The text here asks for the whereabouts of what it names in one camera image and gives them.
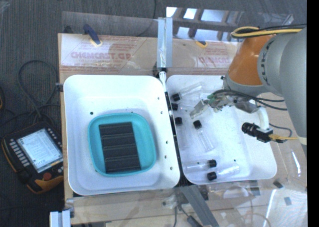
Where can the brown cardboard board red print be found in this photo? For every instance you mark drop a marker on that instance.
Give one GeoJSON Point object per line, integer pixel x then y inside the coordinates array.
{"type": "Point", "coordinates": [104, 54]}

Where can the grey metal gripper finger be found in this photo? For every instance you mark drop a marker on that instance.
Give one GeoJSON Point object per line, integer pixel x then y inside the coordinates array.
{"type": "Point", "coordinates": [204, 103]}
{"type": "Point", "coordinates": [197, 111]}

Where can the black ribbed rack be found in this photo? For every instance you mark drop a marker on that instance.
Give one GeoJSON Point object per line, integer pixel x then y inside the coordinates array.
{"type": "Point", "coordinates": [119, 147]}

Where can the blue square plate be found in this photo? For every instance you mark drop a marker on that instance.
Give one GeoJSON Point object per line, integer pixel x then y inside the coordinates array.
{"type": "Point", "coordinates": [147, 143]}

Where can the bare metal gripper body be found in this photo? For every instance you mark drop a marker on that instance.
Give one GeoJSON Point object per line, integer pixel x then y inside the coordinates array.
{"type": "Point", "coordinates": [220, 102]}

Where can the white plastic tray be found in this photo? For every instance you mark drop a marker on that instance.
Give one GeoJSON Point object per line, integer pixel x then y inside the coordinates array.
{"type": "Point", "coordinates": [249, 161]}
{"type": "Point", "coordinates": [79, 101]}

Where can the clear vial with black cap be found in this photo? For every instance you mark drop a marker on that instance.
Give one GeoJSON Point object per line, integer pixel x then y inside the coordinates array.
{"type": "Point", "coordinates": [211, 176]}
{"type": "Point", "coordinates": [178, 120]}
{"type": "Point", "coordinates": [212, 163]}
{"type": "Point", "coordinates": [197, 124]}
{"type": "Point", "coordinates": [174, 106]}
{"type": "Point", "coordinates": [176, 97]}

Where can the black cylinder on white bracket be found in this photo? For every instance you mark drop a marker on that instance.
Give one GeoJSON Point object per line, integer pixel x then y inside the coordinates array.
{"type": "Point", "coordinates": [254, 129]}

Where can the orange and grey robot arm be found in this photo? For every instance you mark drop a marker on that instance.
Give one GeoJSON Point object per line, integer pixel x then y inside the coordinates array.
{"type": "Point", "coordinates": [284, 66]}

